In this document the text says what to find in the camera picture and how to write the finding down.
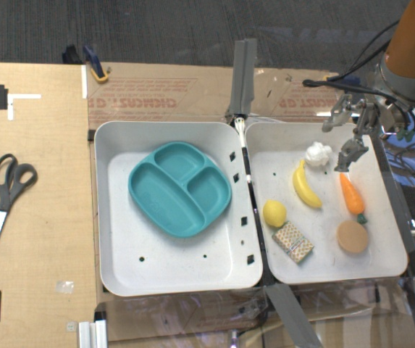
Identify yellow lemon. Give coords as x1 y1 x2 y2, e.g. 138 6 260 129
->
262 199 288 229

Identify brown cardboard board red print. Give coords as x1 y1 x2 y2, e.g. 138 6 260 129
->
85 62 415 342

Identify grey handled scissors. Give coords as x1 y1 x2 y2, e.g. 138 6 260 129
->
0 153 39 262

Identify yellow banana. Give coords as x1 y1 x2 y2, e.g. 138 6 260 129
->
292 158 323 210

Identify patterned small packet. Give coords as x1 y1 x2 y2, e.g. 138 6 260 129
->
272 220 315 265

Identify white plastic tray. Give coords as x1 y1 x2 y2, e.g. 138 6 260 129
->
244 121 409 286
93 120 264 298

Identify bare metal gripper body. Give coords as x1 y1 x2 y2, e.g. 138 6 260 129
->
353 99 412 138

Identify teal divided plate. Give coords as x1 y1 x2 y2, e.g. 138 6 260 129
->
127 141 233 239

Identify white crumpled ball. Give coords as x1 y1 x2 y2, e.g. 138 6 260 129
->
304 141 333 167

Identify tan round biscuit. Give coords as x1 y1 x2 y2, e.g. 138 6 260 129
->
335 219 369 254

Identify orange carrot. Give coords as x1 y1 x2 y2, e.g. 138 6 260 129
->
338 172 369 225

